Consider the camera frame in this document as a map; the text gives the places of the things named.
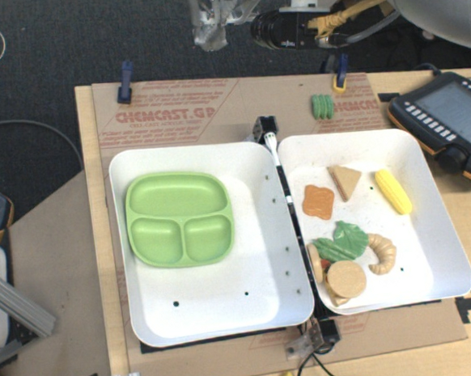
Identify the brown cardboard board red print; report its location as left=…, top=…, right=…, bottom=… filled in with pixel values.
left=90, top=56, right=471, bottom=376

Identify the green ribbed toy vegetable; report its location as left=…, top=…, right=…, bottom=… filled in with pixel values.
left=309, top=92, right=337, bottom=122

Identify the green divided plate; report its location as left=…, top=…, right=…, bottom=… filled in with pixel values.
left=121, top=167, right=238, bottom=272

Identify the thin black and white rod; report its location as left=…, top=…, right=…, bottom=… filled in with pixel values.
left=263, top=129, right=325, bottom=323

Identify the tan triangular sandwich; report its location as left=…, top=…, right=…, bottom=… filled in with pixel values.
left=325, top=162, right=366, bottom=205

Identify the yellow corn cob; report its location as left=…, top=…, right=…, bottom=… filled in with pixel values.
left=373, top=166, right=414, bottom=218

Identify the green lettuce leaf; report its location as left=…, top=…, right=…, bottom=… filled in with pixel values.
left=332, top=218, right=371, bottom=260
left=312, top=234, right=362, bottom=264

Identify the round tan burger bun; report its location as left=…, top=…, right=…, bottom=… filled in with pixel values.
left=324, top=257, right=369, bottom=302
left=306, top=241, right=326, bottom=285

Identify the white plastic tray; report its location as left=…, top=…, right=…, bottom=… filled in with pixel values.
left=106, top=135, right=319, bottom=352
left=274, top=120, right=471, bottom=321

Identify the tan croissant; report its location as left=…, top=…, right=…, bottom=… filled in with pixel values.
left=364, top=230, right=400, bottom=277

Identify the yellow cheese slice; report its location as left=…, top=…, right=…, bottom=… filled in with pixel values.
left=327, top=282, right=352, bottom=308

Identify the black cylinder on white bracket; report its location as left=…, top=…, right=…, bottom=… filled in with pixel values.
left=248, top=0, right=368, bottom=54

